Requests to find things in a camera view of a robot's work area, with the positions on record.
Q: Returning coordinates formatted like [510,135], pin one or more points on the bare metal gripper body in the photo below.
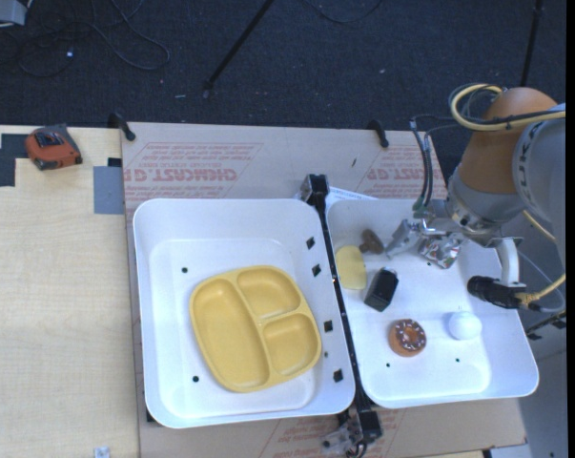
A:
[446,220]

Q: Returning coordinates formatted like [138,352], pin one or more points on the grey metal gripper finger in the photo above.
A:
[401,239]

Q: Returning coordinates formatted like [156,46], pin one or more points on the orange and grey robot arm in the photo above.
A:
[492,160]

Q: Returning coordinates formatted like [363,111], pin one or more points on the brown biscuit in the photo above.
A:
[373,242]

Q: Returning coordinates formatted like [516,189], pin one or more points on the crumpled silver packet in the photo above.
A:
[442,253]

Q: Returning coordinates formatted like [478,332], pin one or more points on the black carton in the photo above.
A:
[381,290]

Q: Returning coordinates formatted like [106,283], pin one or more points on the pale yellow bread slice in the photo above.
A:
[350,267]

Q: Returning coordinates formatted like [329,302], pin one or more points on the white paper slip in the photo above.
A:
[351,193]

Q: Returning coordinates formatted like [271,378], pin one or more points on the thin black rod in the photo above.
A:
[344,313]

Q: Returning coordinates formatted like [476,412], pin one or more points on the white ball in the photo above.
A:
[464,326]

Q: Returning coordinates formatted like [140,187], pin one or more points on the brown doughnut with sprinkles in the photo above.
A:
[400,346]

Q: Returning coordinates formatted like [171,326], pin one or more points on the white plastic tray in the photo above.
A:
[439,375]
[172,313]

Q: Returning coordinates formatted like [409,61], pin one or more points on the brown cardboard board red print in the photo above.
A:
[249,170]

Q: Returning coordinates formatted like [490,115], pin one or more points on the yellow divided plate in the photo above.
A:
[230,332]

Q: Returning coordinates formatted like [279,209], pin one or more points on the orange tape measure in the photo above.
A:
[51,148]

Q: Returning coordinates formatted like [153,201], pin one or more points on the black cylinder on white bracket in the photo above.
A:
[494,291]

